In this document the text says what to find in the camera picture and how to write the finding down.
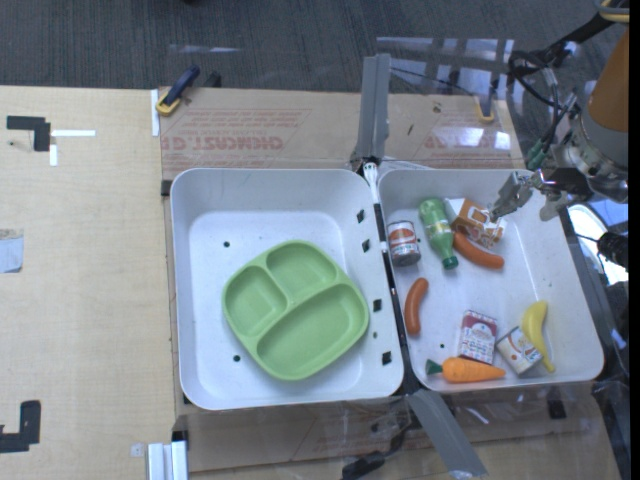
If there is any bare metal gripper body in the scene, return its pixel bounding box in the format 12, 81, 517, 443
532, 136, 630, 205

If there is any orange and white carton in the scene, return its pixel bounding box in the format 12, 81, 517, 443
446, 197, 508, 250

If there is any orange sausage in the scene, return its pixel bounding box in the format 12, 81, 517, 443
403, 277, 431, 337
452, 231, 506, 271

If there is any white plastic tray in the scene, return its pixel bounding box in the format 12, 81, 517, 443
169, 167, 406, 412
376, 167, 606, 395

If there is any green bottle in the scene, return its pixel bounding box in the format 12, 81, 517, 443
418, 197, 460, 271

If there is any yellow banana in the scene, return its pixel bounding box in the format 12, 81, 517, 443
520, 299, 557, 374

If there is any red and white can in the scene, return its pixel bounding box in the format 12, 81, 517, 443
386, 219, 423, 268

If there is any red and white packet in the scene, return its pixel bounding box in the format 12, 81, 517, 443
456, 309, 499, 366

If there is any orange carrot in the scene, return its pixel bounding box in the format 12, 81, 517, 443
425, 356, 508, 385

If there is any brown cardboard board red print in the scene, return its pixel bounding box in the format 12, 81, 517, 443
158, 86, 622, 475

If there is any green divided plate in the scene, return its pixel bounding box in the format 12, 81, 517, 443
220, 239, 372, 383

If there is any black cylinder on white bracket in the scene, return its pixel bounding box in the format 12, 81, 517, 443
567, 202, 630, 272

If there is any black block with thin wires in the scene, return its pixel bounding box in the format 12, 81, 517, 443
340, 448, 387, 480

